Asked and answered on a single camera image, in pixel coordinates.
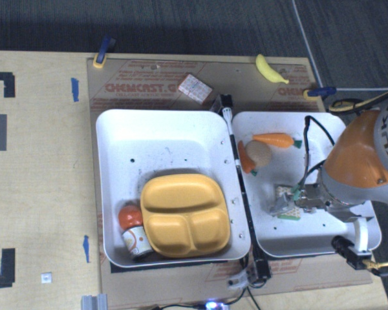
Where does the thin black and white rod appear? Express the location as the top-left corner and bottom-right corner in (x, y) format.
(221, 107), (263, 262)

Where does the bottle with orange cap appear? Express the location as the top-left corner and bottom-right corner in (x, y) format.
(118, 204), (155, 260)

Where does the white plastic tray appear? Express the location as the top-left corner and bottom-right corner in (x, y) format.
(95, 108), (252, 269)
(232, 110), (383, 259)

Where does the white and orange carton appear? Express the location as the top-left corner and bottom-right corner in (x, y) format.
(177, 73), (213, 105)

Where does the orange carrot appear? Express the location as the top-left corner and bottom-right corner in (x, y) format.
(237, 139), (258, 177)
(252, 132), (303, 150)

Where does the black cylinder on white bracket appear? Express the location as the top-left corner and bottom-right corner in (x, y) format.
(330, 216), (374, 271)

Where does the beige round bread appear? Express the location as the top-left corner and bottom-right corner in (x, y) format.
(245, 140), (273, 169)

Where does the pale packet with green edge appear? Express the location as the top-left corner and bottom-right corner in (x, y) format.
(274, 185), (302, 222)

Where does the yellow banana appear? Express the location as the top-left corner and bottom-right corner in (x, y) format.
(255, 54), (290, 85)

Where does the yellow divided plate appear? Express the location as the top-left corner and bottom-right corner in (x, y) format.
(140, 173), (232, 259)

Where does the brown cardboard board, red print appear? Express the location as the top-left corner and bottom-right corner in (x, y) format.
(86, 54), (374, 306)

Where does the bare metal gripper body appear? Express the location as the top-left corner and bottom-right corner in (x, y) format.
(297, 183), (336, 213)

